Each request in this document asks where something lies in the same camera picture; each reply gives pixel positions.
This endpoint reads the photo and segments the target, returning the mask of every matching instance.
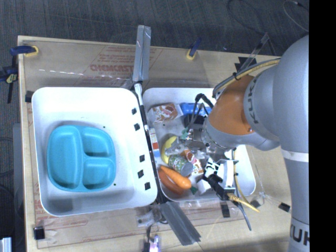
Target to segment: blue plate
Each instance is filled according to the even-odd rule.
[[[100,191],[115,179],[115,155],[113,141],[106,132],[63,125],[49,137],[48,175],[53,185],[65,191]]]

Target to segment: orange carrot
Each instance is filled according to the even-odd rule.
[[[191,181],[188,177],[182,176],[179,172],[175,171],[174,169],[168,168],[166,166],[161,165],[160,169],[170,177],[172,181],[175,182],[177,186],[180,188],[187,190],[191,188]]]
[[[167,174],[162,170],[158,170],[159,178],[161,183],[171,192],[174,192],[178,195],[182,195],[183,189],[173,183],[167,176]]]

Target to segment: can lid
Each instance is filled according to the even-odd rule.
[[[194,165],[191,162],[187,162],[182,166],[180,174],[182,176],[188,176],[193,171],[193,168],[194,168]]]

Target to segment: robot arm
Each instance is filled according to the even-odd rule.
[[[309,251],[309,37],[294,43],[257,77],[224,89],[204,124],[204,138],[223,150],[240,144],[281,146],[292,198],[288,251]]]

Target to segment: toy carrot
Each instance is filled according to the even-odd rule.
[[[161,183],[171,192],[176,193],[177,195],[182,195],[183,189],[173,183],[167,176],[167,174],[162,170],[158,170],[159,178]]]
[[[191,181],[188,177],[182,176],[179,172],[163,165],[161,165],[160,169],[162,169],[162,171],[165,172],[167,176],[169,176],[170,179],[174,181],[175,184],[180,188],[184,190],[188,190],[189,188],[191,188]]]

